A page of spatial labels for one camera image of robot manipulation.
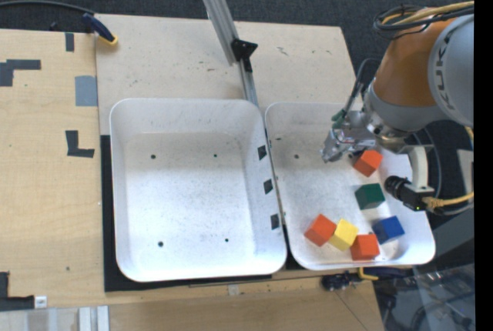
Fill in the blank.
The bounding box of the orange cube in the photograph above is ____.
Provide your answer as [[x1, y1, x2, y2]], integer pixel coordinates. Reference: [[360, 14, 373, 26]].
[[349, 233, 381, 262], [352, 149, 384, 178], [304, 213, 338, 248]]

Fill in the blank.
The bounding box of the yellow cube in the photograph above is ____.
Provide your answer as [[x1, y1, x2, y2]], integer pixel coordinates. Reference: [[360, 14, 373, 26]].
[[328, 218, 360, 252]]

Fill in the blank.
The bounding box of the black block with thin wires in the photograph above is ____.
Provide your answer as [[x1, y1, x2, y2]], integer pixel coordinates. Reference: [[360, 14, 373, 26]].
[[321, 272, 361, 293]]

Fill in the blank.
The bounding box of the pale wood board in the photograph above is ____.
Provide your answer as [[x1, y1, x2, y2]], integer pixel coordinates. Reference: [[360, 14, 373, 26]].
[[94, 13, 415, 306]]

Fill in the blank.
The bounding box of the green cube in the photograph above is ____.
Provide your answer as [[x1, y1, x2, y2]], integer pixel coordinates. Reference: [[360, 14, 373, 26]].
[[354, 182, 387, 211]]

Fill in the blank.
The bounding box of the black cylinder on white bracket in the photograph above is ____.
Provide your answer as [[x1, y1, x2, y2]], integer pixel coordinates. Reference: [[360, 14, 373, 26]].
[[384, 143, 437, 212]]

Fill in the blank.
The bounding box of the blue cube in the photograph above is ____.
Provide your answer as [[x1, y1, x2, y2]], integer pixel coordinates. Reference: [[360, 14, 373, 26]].
[[371, 215, 406, 246]]

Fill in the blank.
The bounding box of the white plastic tray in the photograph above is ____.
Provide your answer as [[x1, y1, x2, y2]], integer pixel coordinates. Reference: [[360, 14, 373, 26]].
[[109, 97, 288, 283], [264, 102, 438, 272]]

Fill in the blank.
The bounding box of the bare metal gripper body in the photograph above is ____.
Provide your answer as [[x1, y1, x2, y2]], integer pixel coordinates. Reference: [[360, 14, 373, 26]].
[[331, 110, 412, 154]]

